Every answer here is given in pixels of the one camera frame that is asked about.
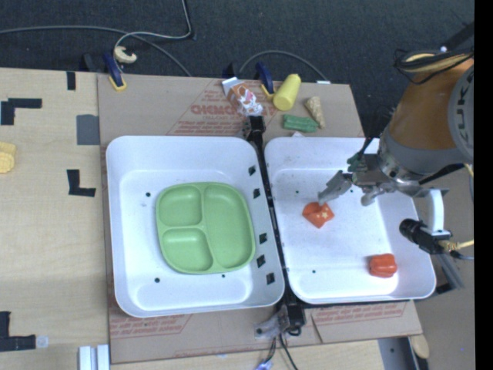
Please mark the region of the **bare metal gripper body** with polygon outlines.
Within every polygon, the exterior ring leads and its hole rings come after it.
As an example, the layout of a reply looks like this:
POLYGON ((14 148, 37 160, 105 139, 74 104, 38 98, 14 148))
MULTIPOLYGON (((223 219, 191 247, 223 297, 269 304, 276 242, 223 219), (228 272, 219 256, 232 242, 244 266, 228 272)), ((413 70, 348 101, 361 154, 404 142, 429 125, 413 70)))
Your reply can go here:
POLYGON ((423 187, 421 176, 400 165, 388 153, 356 153, 350 159, 353 184, 363 187, 380 187, 385 193, 401 192, 416 196, 423 187))

